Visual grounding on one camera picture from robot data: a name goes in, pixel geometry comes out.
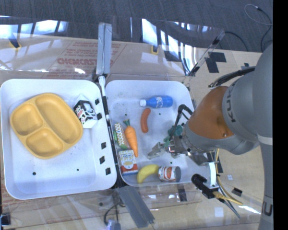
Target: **red and white can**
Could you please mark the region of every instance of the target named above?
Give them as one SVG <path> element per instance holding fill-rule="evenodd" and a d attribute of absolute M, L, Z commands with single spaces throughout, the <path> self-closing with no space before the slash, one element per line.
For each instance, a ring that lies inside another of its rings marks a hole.
<path fill-rule="evenodd" d="M 179 166 L 161 166 L 158 175 L 161 181 L 179 182 L 181 179 L 181 169 Z"/>

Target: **white bottle cap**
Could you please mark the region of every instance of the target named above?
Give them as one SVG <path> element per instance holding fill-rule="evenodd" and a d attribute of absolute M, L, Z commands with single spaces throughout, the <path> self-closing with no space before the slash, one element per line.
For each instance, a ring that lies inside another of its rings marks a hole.
<path fill-rule="evenodd" d="M 146 100 L 140 100 L 140 106 L 146 106 Z"/>

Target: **blue object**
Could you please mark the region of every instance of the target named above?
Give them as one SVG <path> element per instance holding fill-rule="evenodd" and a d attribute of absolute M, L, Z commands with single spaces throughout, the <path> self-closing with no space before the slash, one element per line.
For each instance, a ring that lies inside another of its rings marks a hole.
<path fill-rule="evenodd" d="M 140 106 L 150 106 L 153 108 L 170 107 L 173 105 L 173 99 L 167 95 L 153 96 L 148 100 L 141 100 Z"/>

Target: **white tray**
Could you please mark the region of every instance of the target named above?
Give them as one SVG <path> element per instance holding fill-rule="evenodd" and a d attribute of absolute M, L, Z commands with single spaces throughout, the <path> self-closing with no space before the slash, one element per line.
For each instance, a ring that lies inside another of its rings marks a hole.
<path fill-rule="evenodd" d="M 147 133 L 141 131 L 140 119 L 146 107 L 140 106 L 141 99 L 148 99 L 154 95 L 169 95 L 173 98 L 173 106 L 168 108 L 151 108 L 148 116 Z M 192 111 L 194 110 L 188 89 L 177 81 L 154 81 L 154 80 L 114 80 L 106 85 L 106 96 L 108 97 L 109 115 L 111 125 L 120 122 L 124 128 L 123 120 L 130 119 L 130 124 L 137 133 L 139 156 L 136 158 L 137 165 L 142 168 L 148 164 L 160 166 L 179 166 L 181 168 L 181 180 L 177 183 L 190 183 L 195 173 L 203 176 L 210 173 L 206 166 L 198 166 L 188 156 L 183 154 L 172 158 L 171 154 L 165 152 L 163 155 L 148 159 L 147 154 L 152 151 L 157 142 L 163 143 L 168 135 L 168 130 L 175 124 L 178 114 L 178 107 L 185 104 Z M 186 123 L 187 119 L 181 117 L 179 124 Z M 125 183 L 132 186 L 151 186 L 160 184 L 172 184 L 173 182 L 162 182 L 158 176 L 149 176 L 142 183 L 138 184 L 136 174 L 123 175 Z"/>
<path fill-rule="evenodd" d="M 9 120 L 14 108 L 46 92 L 59 95 L 70 107 L 82 94 L 103 118 L 93 128 L 84 129 L 82 138 L 73 147 L 52 159 L 43 160 L 34 157 L 24 147 Z M 8 80 L 0 88 L 0 112 L 5 185 L 11 196 L 32 199 L 77 194 L 108 189 L 115 183 L 117 173 L 101 94 L 93 82 Z"/>

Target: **banana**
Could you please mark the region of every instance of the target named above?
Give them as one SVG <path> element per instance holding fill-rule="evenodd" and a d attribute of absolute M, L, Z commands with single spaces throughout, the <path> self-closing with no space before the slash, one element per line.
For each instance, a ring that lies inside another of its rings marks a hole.
<path fill-rule="evenodd" d="M 142 167 L 136 176 L 137 182 L 142 183 L 149 175 L 158 174 L 159 167 L 157 164 L 149 164 Z"/>

